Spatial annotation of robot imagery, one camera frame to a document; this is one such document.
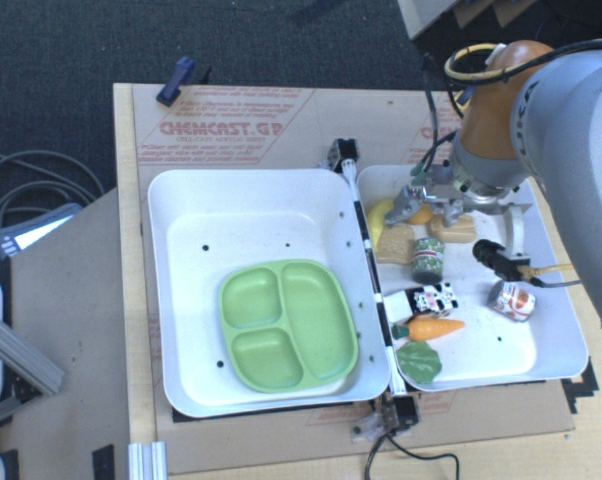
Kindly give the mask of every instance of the carrot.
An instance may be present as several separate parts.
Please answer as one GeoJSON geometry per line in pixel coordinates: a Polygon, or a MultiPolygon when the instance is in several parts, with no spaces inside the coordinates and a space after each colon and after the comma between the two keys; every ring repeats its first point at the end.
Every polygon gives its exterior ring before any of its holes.
{"type": "Polygon", "coordinates": [[[416,316],[408,321],[408,338],[414,341],[426,341],[449,334],[465,325],[461,320],[416,316]]]}

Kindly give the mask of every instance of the black clamp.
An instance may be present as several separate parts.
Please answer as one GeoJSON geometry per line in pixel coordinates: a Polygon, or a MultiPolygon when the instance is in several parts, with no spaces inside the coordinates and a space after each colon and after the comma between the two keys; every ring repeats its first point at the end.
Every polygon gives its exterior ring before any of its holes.
{"type": "Polygon", "coordinates": [[[167,84],[161,89],[161,92],[157,94],[157,101],[164,105],[171,107],[172,104],[181,94],[179,86],[184,84],[192,74],[194,70],[195,62],[190,57],[183,57],[177,65],[174,67],[172,76],[167,84]]]}

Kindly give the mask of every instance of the green vegetable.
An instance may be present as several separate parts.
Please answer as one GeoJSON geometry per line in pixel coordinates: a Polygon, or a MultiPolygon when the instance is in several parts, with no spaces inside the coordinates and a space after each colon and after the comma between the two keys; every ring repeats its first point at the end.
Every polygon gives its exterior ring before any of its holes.
{"type": "Polygon", "coordinates": [[[429,384],[441,371],[439,353],[425,341],[409,341],[397,350],[401,370],[419,384],[429,384]]]}

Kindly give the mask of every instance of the table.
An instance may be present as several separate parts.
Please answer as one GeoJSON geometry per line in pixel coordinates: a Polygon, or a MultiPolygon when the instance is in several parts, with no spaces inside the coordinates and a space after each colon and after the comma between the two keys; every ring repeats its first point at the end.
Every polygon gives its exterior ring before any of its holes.
{"type": "MultiPolygon", "coordinates": [[[[158,439],[158,428],[149,346],[143,241],[140,234],[142,215],[134,88],[134,84],[115,84],[113,90],[130,439],[132,443],[147,444],[158,439]]],[[[388,104],[397,96],[396,93],[383,91],[352,91],[350,94],[355,99],[370,98],[371,102],[380,97],[388,104]]],[[[414,120],[415,116],[419,120],[427,120],[427,114],[423,115],[423,110],[408,112],[407,119],[414,120]]],[[[549,210],[543,203],[540,206],[546,216],[548,235],[555,247],[557,260],[565,261],[567,255],[549,217],[549,210]]],[[[574,430],[421,448],[416,450],[418,453],[455,453],[459,457],[465,478],[602,478],[602,330],[598,315],[583,289],[571,288],[570,296],[582,325],[599,385],[599,390],[593,397],[578,400],[574,430]]],[[[171,478],[362,478],[366,455],[361,450],[343,456],[214,469],[171,475],[171,478]]],[[[453,478],[452,468],[451,462],[421,462],[404,458],[399,452],[384,452],[376,457],[373,473],[379,478],[403,475],[413,478],[453,478]]]]}

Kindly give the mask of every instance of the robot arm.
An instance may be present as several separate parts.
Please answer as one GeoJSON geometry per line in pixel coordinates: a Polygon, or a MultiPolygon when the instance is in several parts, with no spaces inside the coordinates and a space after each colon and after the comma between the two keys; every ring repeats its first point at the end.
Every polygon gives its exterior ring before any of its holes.
{"type": "Polygon", "coordinates": [[[602,39],[557,50],[534,41],[478,45],[453,55],[446,73],[477,86],[450,159],[404,187],[386,223],[409,218],[426,199],[447,225],[464,211],[494,214],[533,176],[602,322],[602,39]],[[492,51],[486,71],[455,72],[477,49],[492,51]]]}

